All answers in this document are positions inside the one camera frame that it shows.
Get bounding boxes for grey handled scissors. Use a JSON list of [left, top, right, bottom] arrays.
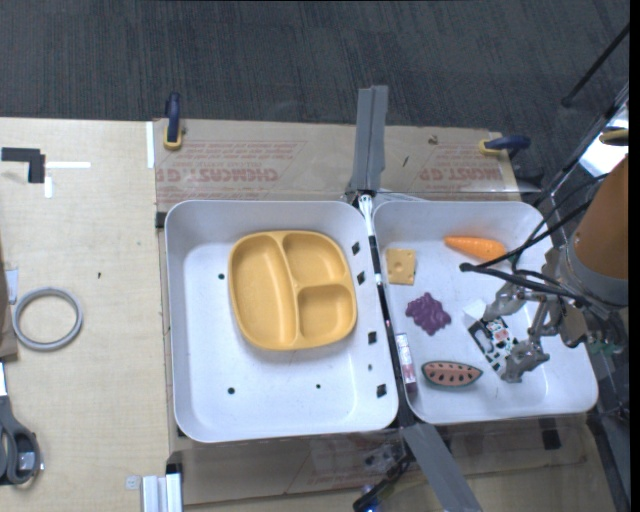
[[0, 393, 46, 487]]

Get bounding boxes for brown cardboard board red print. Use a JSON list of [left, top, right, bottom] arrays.
[[151, 117, 589, 507]]

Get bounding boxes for red watermelon slice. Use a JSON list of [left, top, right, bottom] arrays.
[[420, 360, 485, 389]]

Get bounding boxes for grey tape roll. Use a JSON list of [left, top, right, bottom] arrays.
[[12, 285, 85, 352]]

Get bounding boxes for orange carrot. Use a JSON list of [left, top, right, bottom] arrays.
[[443, 234, 508, 263]]

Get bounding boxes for small pink bottle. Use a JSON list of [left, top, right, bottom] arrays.
[[394, 332, 419, 397]]

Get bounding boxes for yellow divided plate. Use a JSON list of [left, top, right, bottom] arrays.
[[226, 229, 360, 352]]

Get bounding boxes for white cow print milk carton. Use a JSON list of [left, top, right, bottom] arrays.
[[461, 298, 522, 377]]

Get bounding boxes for purple grapes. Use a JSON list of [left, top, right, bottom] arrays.
[[404, 291, 453, 337]]

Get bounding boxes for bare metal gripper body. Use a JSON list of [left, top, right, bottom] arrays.
[[542, 247, 592, 350]]

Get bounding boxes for white plastic tray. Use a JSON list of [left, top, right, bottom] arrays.
[[163, 199, 401, 445], [371, 199, 600, 427]]

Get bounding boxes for yellow cheese wedge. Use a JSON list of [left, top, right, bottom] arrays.
[[384, 247, 418, 287]]

